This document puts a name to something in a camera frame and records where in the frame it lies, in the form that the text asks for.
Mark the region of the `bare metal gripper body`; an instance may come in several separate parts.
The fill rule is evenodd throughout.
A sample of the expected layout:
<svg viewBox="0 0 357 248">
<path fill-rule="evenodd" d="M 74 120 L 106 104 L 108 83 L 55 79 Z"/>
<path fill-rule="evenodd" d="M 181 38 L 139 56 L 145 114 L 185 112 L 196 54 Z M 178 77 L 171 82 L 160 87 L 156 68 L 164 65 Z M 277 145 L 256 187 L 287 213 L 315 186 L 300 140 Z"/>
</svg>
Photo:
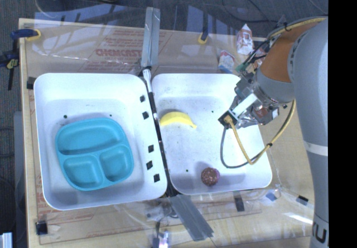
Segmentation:
<svg viewBox="0 0 357 248">
<path fill-rule="evenodd" d="M 233 100 L 235 127 L 239 129 L 270 123 L 279 115 L 279 103 L 265 94 L 254 74 L 239 74 L 239 78 Z"/>
</svg>

